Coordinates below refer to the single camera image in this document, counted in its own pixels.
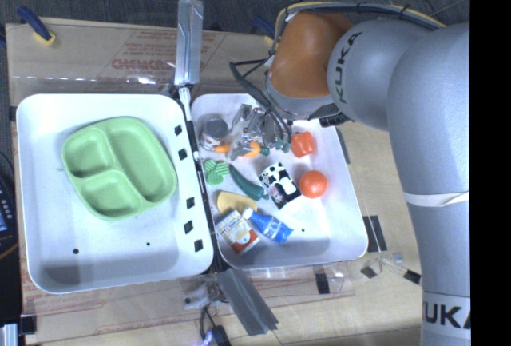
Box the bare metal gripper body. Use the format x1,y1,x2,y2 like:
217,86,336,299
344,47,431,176
230,103,268,145

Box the orange carrot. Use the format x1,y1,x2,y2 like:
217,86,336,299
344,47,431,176
213,140,271,160

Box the small can with grey lid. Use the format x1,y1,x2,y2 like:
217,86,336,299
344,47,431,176
199,117,231,152

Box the light green grapes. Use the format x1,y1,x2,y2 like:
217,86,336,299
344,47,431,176
203,158,231,186

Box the dark green cucumber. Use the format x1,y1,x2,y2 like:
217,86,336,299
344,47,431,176
228,163,270,202

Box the yellow banana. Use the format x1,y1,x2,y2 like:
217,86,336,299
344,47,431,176
216,190,259,214

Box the black and white cow carton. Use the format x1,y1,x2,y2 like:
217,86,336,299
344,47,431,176
257,161,303,211

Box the orange bell pepper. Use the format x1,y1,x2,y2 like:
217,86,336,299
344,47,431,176
289,130,318,159

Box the orange ball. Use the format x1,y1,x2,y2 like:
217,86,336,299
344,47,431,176
299,169,329,200

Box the blue bottle with white cap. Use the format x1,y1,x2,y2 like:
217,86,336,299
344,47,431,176
242,206,295,245

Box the yellow and red carton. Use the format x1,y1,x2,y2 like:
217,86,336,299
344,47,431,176
215,209,261,257

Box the green divided plate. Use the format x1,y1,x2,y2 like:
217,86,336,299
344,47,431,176
61,115,179,222

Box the white plastic tray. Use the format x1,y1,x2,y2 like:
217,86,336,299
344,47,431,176
190,92,370,272
15,93,215,295

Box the brown cardboard board red print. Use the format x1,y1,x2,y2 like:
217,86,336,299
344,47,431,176
4,16,424,346

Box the black block with thin wires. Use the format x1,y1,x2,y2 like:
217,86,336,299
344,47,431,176
210,324,232,346

